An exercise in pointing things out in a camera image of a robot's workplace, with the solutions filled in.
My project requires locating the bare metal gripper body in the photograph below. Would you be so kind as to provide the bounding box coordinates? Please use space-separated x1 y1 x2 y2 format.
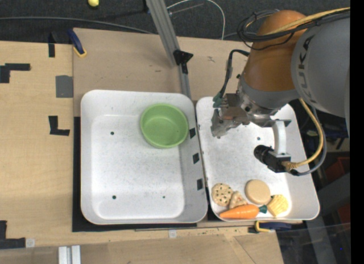
219 93 281 129

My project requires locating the white plastic tray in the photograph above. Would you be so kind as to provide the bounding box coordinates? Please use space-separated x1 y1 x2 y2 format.
80 89 209 226
195 96 321 222

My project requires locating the green bowl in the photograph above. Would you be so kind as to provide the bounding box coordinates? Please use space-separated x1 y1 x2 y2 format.
139 102 190 150

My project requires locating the beige chocolate chip cookie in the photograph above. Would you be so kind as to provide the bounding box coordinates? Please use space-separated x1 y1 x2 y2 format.
211 183 235 208

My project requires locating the tan round biscuit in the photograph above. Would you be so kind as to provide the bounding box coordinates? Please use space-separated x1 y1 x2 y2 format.
244 179 272 205

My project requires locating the beige pizza slice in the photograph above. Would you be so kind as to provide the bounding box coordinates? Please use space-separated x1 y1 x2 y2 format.
228 190 249 210

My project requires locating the orange carrot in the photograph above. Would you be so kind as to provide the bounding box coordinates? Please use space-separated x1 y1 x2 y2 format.
218 203 268 220

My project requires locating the pale wood board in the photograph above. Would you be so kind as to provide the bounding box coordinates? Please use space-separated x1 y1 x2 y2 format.
72 27 304 229

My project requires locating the black cylinder on white bracket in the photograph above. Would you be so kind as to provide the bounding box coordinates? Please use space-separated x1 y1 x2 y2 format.
253 118 292 174

